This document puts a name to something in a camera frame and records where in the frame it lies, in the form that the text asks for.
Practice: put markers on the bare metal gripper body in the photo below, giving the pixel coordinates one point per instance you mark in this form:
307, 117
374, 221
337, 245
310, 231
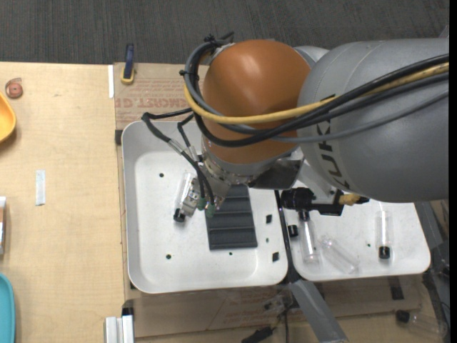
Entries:
221, 179

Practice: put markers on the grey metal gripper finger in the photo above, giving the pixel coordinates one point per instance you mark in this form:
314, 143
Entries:
191, 202

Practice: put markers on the clear bottle with black cap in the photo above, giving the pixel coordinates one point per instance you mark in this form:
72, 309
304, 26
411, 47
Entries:
383, 231
184, 188
417, 321
310, 245

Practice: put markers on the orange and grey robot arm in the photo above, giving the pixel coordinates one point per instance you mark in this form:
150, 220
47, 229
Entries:
375, 120

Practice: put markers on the white plastic tray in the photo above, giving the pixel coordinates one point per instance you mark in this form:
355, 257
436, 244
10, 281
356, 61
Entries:
403, 241
160, 234

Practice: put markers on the dark grey ribbed block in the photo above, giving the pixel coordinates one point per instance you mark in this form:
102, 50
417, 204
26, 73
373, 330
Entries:
232, 227

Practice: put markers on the small black cap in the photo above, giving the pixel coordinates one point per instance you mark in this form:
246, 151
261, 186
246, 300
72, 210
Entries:
292, 230

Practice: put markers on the brown cardboard board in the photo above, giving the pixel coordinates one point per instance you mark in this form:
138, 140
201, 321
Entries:
150, 95

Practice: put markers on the clear bottle without cap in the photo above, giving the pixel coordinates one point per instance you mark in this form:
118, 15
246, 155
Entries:
339, 254

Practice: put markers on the white and brown carton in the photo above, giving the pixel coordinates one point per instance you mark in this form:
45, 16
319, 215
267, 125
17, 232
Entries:
2, 225

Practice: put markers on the orange divided plate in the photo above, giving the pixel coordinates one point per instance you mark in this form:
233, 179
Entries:
5, 118

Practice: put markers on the blue divided plate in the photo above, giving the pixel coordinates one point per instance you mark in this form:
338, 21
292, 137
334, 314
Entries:
5, 309

